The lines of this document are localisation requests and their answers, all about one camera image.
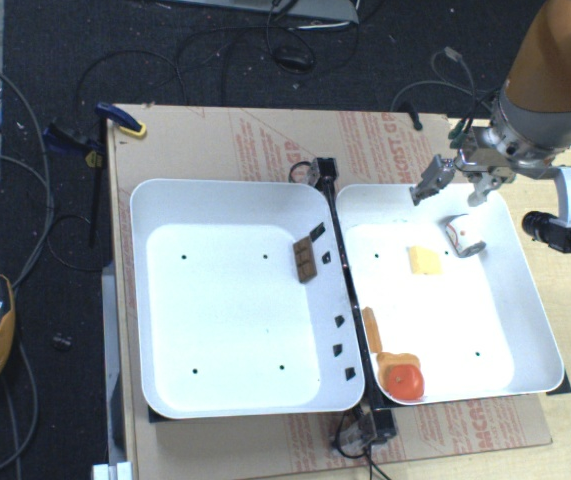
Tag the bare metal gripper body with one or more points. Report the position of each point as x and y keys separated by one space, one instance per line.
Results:
x=502 y=160

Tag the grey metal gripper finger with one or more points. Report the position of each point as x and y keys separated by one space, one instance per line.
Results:
x=484 y=189
x=431 y=180

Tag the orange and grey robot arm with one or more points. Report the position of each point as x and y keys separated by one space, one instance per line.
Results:
x=552 y=58

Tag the white can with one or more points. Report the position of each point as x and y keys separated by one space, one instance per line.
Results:
x=465 y=235

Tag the yellow cheese wedge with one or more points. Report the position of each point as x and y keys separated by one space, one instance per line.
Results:
x=425 y=262

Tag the thin black rod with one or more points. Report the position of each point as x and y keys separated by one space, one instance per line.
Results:
x=349 y=273

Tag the white plastic tray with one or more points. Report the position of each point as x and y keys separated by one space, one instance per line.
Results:
x=230 y=308
x=460 y=328

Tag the brown chocolate bar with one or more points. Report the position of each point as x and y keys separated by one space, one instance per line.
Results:
x=304 y=260

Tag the red tomato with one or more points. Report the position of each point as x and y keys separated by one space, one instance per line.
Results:
x=405 y=383

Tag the brown cardboard board red print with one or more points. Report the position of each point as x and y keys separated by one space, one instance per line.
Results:
x=205 y=143

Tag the black cylinder on white bracket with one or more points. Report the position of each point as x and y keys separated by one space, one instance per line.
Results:
x=567 y=193

